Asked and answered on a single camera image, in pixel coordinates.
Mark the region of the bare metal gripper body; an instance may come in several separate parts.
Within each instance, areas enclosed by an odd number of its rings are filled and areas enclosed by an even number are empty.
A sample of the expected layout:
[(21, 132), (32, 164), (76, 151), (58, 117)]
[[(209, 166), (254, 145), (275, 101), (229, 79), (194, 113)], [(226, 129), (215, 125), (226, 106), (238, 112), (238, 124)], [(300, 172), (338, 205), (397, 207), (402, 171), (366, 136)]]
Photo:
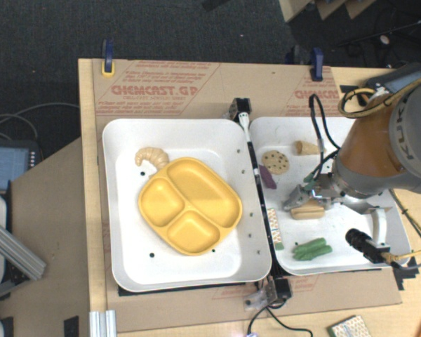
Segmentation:
[(333, 173), (322, 173), (315, 180), (311, 196), (321, 203), (333, 203), (345, 196), (345, 192), (336, 183)]

